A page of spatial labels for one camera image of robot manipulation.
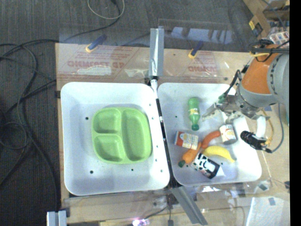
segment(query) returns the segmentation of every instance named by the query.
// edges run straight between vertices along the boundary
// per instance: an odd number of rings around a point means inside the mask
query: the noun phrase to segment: green bottle
[[[188,106],[189,106],[189,119],[192,122],[191,129],[192,130],[198,130],[198,121],[200,119],[200,114],[199,114],[199,100],[197,97],[190,98],[188,101]]]

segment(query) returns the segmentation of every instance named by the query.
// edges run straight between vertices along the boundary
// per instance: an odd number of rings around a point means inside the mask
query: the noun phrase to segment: banana
[[[207,147],[202,154],[207,157],[210,157],[212,155],[218,155],[228,159],[230,162],[234,162],[229,151],[226,148],[219,145],[212,145]]]

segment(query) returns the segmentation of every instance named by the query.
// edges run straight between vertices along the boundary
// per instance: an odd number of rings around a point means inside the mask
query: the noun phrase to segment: dark floor
[[[121,0],[116,1],[122,9]],[[116,14],[116,8],[107,0],[91,0],[91,5],[97,2],[101,4],[98,12]],[[208,44],[205,50],[246,52],[247,45],[255,40],[248,28],[252,15],[242,0],[125,0],[124,14],[114,25],[70,40],[66,39],[107,26],[112,20],[93,14],[87,0],[1,0],[0,17],[1,226],[45,225],[47,211],[60,209],[57,104],[55,82],[51,81],[55,79],[56,40],[88,43],[105,31],[110,35],[106,45],[131,42],[133,46],[149,46],[148,36],[135,38],[170,20],[232,25],[234,45]],[[41,39],[52,41],[13,49],[13,44]],[[171,38],[166,39],[165,47],[190,49],[187,43]],[[37,65],[43,74],[36,73],[31,80],[33,70],[26,65]],[[48,82],[38,93],[10,109],[20,97]]]

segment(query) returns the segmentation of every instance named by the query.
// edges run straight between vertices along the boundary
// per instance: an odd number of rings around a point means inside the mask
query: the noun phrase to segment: orange carrot
[[[179,161],[178,165],[179,167],[183,167],[186,164],[190,164],[193,162],[193,160],[196,158],[199,152],[203,152],[209,145],[209,142],[216,138],[221,136],[221,132],[219,130],[210,132],[202,142],[198,143],[198,147],[196,150],[189,149],[187,152],[185,152],[182,156],[182,160]]]

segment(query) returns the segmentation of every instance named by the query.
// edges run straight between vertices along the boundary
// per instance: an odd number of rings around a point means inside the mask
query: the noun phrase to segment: green divided plate
[[[130,107],[108,107],[92,119],[96,155],[105,162],[126,164],[146,160],[151,154],[151,131],[144,113]]]

